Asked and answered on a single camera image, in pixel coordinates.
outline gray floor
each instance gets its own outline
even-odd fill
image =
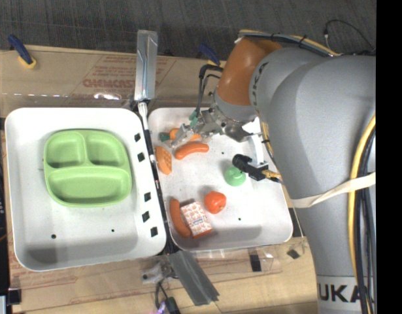
[[[201,43],[226,60],[240,29],[306,35],[351,53],[376,45],[377,0],[0,0],[0,48],[25,44],[135,52],[138,29],[159,35],[159,53],[196,57]]]

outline carrot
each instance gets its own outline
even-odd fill
[[[177,134],[178,130],[179,130],[179,128],[175,128],[175,129],[172,129],[172,130],[169,132],[169,135],[170,135],[170,139],[171,139],[171,140],[173,140],[173,139],[176,138],[176,134]],[[195,134],[192,135],[192,137],[190,138],[189,141],[193,141],[194,139],[200,139],[200,138],[202,138],[202,136],[200,136],[200,135],[198,135],[197,133],[195,133]]]
[[[180,236],[187,238],[190,236],[191,231],[185,225],[180,216],[180,202],[177,199],[172,199],[170,201],[170,216],[172,218],[173,226],[175,227],[176,231],[179,233]]]
[[[172,155],[163,147],[156,147],[157,165],[161,172],[170,175],[172,172]]]
[[[205,143],[187,143],[180,147],[175,152],[175,158],[177,160],[182,160],[189,154],[193,154],[194,152],[208,152],[209,146]]]

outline red tomato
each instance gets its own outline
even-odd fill
[[[226,206],[227,197],[222,193],[211,191],[205,196],[204,204],[209,213],[217,214]]]

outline white strap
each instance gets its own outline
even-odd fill
[[[349,181],[346,181],[345,183],[336,186],[335,188],[327,191],[326,193],[317,196],[309,196],[307,198],[291,199],[291,202],[295,208],[309,208],[316,205],[317,203],[330,199],[333,196],[370,187],[374,185],[376,182],[377,182],[376,172],[372,172],[370,175],[366,175],[364,177],[350,179]]]

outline white plastic object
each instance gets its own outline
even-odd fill
[[[42,163],[44,145],[53,133],[67,129],[105,130],[121,140],[133,180],[125,200],[83,208],[66,207],[50,197]],[[163,250],[163,218],[141,121],[135,113],[107,108],[21,108],[7,116],[5,132],[14,252],[21,265],[46,271],[144,258]]]
[[[167,147],[159,140],[159,133],[186,124],[192,112],[192,108],[160,108],[152,111],[148,125],[152,132],[153,147]],[[259,120],[250,127],[255,130],[251,133],[259,133]],[[182,160],[173,157],[170,175],[159,172],[173,241],[181,249],[201,252],[274,245],[289,240],[293,225],[280,184],[268,179],[255,181],[247,177],[242,185],[230,186],[224,179],[224,171],[232,165],[234,155],[251,156],[255,153],[252,144],[238,143],[225,135],[212,136],[208,144],[209,151],[206,153],[190,154]],[[267,152],[264,155],[269,169],[276,171]],[[205,211],[213,231],[196,239],[181,237],[171,222],[171,198],[181,203],[200,201],[203,205],[205,195],[211,190],[227,197],[226,207],[218,214]]]

